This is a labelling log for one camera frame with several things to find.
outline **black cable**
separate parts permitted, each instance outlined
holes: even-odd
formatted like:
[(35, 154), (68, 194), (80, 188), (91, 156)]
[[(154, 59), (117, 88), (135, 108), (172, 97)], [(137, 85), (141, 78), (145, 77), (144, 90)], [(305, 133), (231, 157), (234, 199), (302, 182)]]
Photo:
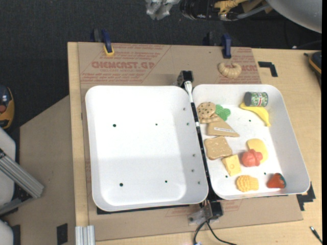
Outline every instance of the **black cable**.
[(205, 222), (201, 223), (201, 224), (197, 227), (197, 229), (196, 229), (195, 232), (194, 232), (194, 236), (193, 236), (193, 245), (196, 245), (196, 244), (197, 244), (197, 242), (196, 242), (196, 236), (198, 235), (199, 231), (201, 230), (201, 228), (203, 227), (204, 224), (207, 224), (207, 225), (208, 225), (208, 227), (209, 227), (211, 233), (213, 234), (213, 236), (214, 236), (217, 240), (219, 240), (220, 242), (223, 242), (223, 243), (226, 243), (226, 244), (229, 244), (229, 245), (236, 245), (235, 243), (231, 243), (231, 242), (228, 242), (228, 241), (221, 240), (220, 238), (218, 238), (218, 237), (216, 236), (216, 234), (214, 233), (214, 231), (212, 230), (212, 228), (211, 228), (211, 226), (210, 226), (210, 224), (209, 224), (209, 221), (210, 221), (211, 219), (212, 219), (212, 218), (209, 218), (208, 220), (206, 220)]

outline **cardboard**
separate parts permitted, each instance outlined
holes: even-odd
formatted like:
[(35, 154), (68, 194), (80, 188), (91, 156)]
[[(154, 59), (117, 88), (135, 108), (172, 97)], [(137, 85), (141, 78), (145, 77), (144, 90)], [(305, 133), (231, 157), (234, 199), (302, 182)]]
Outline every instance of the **cardboard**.
[[(189, 224), (188, 215), (199, 210), (199, 205), (98, 214), (91, 194), (85, 94), (95, 85), (173, 85), (182, 70), (193, 72), (193, 86), (260, 84), (252, 49), (232, 47), (232, 58), (224, 59), (221, 47), (217, 46), (122, 43), (112, 46), (115, 55), (107, 57), (102, 43), (78, 43), (88, 216), (89, 224), (95, 226), (96, 240), (194, 231), (197, 225)], [(234, 62), (239, 63), (242, 72), (238, 78), (222, 76), (218, 72), (221, 62), (228, 67)], [(295, 195), (221, 200), (221, 205), (224, 215), (212, 224), (215, 229), (302, 219)]]

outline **yellow and black power tool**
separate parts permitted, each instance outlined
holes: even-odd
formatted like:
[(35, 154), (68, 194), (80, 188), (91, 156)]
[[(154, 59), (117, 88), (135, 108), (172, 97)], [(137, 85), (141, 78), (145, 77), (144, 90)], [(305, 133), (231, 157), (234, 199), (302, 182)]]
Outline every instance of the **yellow and black power tool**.
[(8, 129), (14, 119), (15, 106), (14, 98), (10, 89), (0, 85), (0, 127)]

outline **toy banana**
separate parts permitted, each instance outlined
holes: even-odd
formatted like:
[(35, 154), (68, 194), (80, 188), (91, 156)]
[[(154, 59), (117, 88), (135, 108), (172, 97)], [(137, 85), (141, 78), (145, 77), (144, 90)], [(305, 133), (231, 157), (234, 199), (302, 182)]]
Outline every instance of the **toy banana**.
[(240, 108), (256, 113), (265, 122), (266, 126), (270, 126), (269, 113), (264, 107), (246, 106), (244, 103), (241, 103)]

